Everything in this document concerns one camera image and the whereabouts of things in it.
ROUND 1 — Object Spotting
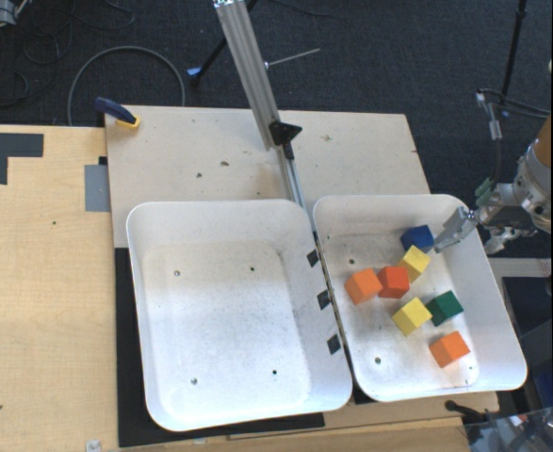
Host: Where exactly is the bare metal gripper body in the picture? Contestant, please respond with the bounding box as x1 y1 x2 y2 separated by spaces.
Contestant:
474 176 552 234

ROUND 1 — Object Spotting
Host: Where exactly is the blue cube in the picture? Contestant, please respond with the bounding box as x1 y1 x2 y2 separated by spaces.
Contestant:
399 224 435 254

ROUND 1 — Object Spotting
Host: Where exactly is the yellow cube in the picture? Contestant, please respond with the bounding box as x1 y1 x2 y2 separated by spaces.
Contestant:
397 245 432 283
391 297 434 338

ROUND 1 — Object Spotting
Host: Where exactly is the green cube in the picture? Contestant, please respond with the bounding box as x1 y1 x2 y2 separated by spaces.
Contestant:
425 290 465 328

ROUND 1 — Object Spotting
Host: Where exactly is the red cube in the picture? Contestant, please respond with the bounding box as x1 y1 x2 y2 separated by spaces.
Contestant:
376 266 412 300

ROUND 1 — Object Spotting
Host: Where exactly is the orange cube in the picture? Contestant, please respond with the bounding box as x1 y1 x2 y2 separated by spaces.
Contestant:
343 267 384 307
428 331 472 370

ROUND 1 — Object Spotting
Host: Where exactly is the white plastic tray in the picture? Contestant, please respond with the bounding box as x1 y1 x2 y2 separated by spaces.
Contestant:
124 199 354 433
312 193 529 403

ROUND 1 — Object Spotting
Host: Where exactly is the pale wood board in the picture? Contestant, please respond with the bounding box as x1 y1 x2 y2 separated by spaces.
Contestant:
103 105 501 443

